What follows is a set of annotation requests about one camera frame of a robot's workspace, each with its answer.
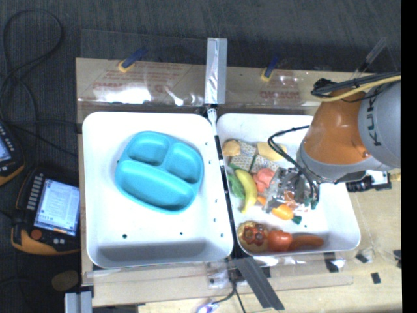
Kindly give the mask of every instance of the blue plate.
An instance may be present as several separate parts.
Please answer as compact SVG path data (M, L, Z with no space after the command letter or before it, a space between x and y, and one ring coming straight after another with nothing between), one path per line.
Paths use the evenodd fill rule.
M195 200L203 180L201 155L188 144L154 131L136 134L117 164L117 188L155 211L179 213Z

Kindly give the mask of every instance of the yellow banana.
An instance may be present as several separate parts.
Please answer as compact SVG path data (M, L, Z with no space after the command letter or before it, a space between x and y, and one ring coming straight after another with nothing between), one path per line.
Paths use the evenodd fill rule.
M255 205L258 197L258 190L252 175L246 170L237 169L235 170L235 174L245 190L245 204L241 212L246 213L250 207Z

